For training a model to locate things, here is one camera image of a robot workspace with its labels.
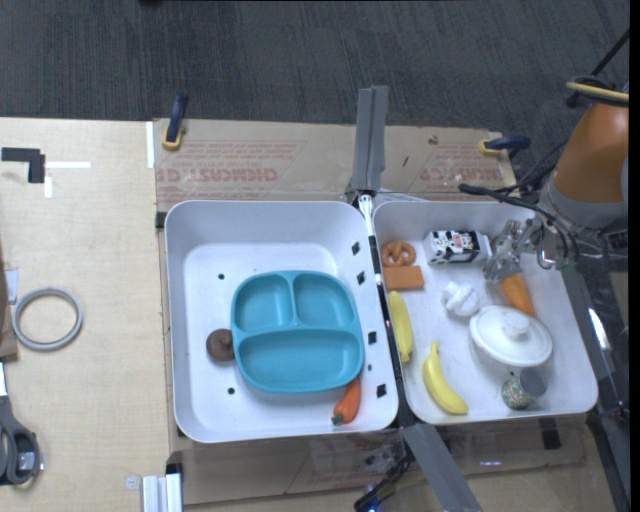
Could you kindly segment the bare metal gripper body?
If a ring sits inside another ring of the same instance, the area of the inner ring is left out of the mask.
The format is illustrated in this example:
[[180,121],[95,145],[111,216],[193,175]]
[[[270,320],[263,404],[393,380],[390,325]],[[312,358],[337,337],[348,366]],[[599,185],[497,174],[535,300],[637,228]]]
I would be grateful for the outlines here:
[[538,217],[524,221],[510,219],[494,239],[496,252],[534,253],[542,244],[543,223]]

